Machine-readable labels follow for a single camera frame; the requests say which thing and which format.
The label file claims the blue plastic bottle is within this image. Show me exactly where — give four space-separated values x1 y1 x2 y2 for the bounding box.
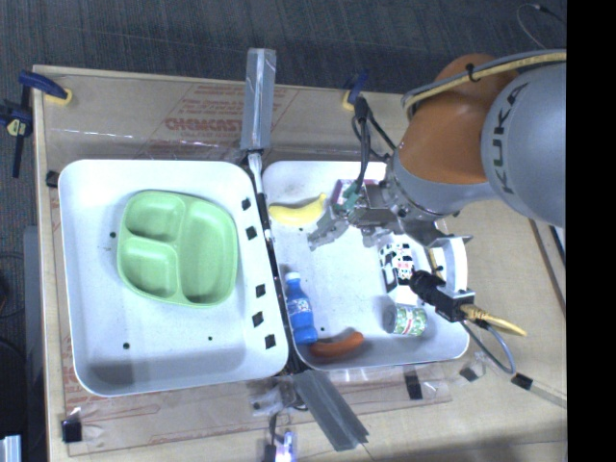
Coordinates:
282 270 321 347

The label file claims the brown cardboard board red print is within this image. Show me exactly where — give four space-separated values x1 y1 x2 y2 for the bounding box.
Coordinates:
40 77 454 457

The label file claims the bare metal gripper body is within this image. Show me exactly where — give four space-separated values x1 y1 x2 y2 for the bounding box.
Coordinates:
344 180 411 233

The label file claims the green divided plate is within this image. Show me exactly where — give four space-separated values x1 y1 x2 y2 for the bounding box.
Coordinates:
115 189 241 309

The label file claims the orange sausage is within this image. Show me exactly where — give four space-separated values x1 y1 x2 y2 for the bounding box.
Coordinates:
308 330 366 360

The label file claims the white plastic tray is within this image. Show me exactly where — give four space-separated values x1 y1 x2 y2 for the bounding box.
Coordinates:
261 160 472 372
57 158 291 398

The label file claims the black cylinder on white bracket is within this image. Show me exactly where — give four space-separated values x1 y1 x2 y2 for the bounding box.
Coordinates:
407 233 477 324

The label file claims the black and white cow carton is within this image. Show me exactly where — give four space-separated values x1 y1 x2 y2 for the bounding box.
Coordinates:
377 242 417 294

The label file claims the pink and white packet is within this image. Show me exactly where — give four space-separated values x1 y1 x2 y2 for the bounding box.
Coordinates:
333 177 382 207

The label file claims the green and white can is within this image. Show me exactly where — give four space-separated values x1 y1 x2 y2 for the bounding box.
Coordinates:
382 302 429 338

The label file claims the yellow banana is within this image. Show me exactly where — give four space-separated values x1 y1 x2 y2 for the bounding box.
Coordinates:
267 192 329 227

